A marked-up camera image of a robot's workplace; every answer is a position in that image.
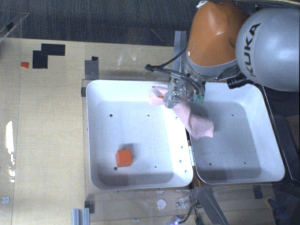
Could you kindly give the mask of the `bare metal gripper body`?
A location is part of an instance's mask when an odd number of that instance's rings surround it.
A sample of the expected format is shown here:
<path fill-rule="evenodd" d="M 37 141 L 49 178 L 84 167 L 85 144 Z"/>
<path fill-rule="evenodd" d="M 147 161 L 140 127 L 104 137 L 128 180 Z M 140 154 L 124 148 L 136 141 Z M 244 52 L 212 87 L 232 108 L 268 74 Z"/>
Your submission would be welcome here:
<path fill-rule="evenodd" d="M 185 75 L 175 70 L 163 69 L 169 77 L 168 91 L 164 96 L 166 108 L 173 108 L 184 100 L 202 103 L 205 96 L 203 79 L 194 80 L 191 75 Z"/>

